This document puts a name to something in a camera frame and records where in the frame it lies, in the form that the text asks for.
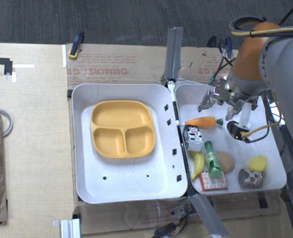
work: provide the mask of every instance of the dark gray floor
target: dark gray floor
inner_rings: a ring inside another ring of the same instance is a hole
[[[231,36],[239,16],[279,23],[293,0],[0,0],[0,42],[64,44],[84,31],[84,43],[159,45],[167,29],[184,27],[183,46],[204,47]],[[283,24],[293,26],[293,14]],[[231,36],[238,49],[242,38]]]

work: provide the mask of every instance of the brown round object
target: brown round object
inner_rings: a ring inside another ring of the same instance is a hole
[[[217,152],[219,157],[220,166],[225,174],[230,173],[234,169],[234,160],[232,156],[223,151]]]

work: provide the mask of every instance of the yellow cable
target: yellow cable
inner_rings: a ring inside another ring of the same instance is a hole
[[[279,119],[277,122],[275,122],[275,123],[267,124],[267,125],[264,125],[264,126],[258,127],[258,128],[254,129],[254,130],[252,130],[252,131],[249,131],[249,132],[243,132],[243,131],[241,131],[241,137],[243,138],[243,140],[246,139],[246,138],[247,138],[248,136],[250,136],[251,134],[253,134],[253,133],[255,133],[255,132],[259,131],[259,130],[265,129],[265,128],[267,128],[267,127],[276,126],[276,125],[279,125],[279,124],[280,124],[281,119],[282,119],[282,113],[281,113],[281,111],[280,111],[280,109],[279,109],[279,105],[278,105],[278,103],[277,103],[275,93],[274,93],[273,91],[271,91],[271,92],[272,92],[273,100],[274,100],[274,102],[275,102],[275,104],[276,104],[276,107],[277,107],[277,109],[278,109],[278,111],[279,111],[280,119]]]
[[[234,32],[231,31],[233,35],[236,36],[253,36],[259,34],[276,34],[276,33],[286,33],[293,31],[293,27],[282,27],[282,28],[273,28],[268,30],[252,31],[252,32]]]

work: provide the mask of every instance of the blue and yellow clamp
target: blue and yellow clamp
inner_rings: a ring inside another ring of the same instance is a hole
[[[68,57],[70,59],[76,59],[79,51],[79,44],[83,41],[83,32],[79,31],[76,34],[75,40],[73,41],[72,47],[69,49]]]

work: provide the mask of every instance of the yellow divided plate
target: yellow divided plate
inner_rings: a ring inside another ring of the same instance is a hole
[[[93,144],[104,157],[142,157],[154,148],[152,115],[139,101],[99,102],[92,109],[90,120]]]

